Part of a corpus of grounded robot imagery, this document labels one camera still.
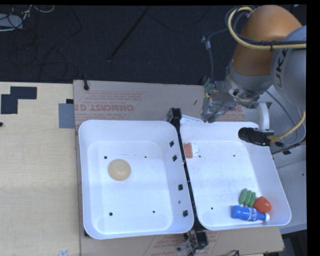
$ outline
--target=red tomato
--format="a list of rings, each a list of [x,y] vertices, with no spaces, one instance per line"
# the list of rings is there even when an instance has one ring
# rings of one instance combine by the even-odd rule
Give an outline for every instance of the red tomato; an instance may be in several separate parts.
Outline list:
[[[264,196],[260,196],[255,200],[253,208],[264,214],[271,211],[271,204]]]

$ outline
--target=black floor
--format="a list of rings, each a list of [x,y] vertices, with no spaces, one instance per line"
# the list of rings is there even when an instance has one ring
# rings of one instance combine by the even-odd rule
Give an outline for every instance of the black floor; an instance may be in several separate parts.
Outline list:
[[[0,24],[10,14],[29,16],[22,29],[0,27],[0,81],[70,83],[84,75],[87,80],[196,85],[203,75],[212,75],[201,42],[212,33],[213,76],[223,80],[236,45],[225,16],[235,6],[152,6],[108,62],[146,6],[33,5],[28,10],[26,4],[2,4]],[[281,6],[307,24],[306,4]]]

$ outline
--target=brown round object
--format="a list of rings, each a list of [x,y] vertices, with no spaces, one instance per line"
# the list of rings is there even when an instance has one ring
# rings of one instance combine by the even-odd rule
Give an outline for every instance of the brown round object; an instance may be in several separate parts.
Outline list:
[[[115,159],[110,162],[108,172],[112,179],[116,181],[124,181],[131,174],[131,167],[127,161],[123,159]]]

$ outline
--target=toy blue bottle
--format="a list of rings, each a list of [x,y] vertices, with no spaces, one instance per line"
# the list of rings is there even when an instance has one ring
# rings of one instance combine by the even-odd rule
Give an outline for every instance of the toy blue bottle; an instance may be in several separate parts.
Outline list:
[[[242,207],[240,205],[232,207],[231,217],[233,219],[241,219],[249,222],[255,222],[257,220],[267,222],[270,220],[270,215],[268,213],[261,213],[253,207]]]

